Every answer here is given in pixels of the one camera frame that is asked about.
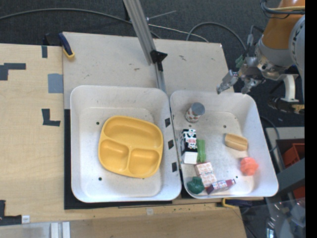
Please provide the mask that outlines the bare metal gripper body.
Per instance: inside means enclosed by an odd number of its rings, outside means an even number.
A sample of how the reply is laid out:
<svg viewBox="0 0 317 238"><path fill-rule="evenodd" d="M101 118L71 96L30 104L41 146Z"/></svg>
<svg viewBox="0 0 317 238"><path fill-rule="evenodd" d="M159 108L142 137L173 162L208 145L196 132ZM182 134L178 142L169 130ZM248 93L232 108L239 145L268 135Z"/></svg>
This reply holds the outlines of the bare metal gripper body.
<svg viewBox="0 0 317 238"><path fill-rule="evenodd" d="M273 64L266 57L246 57L238 70L238 76L246 83L269 79L277 81L288 67Z"/></svg>

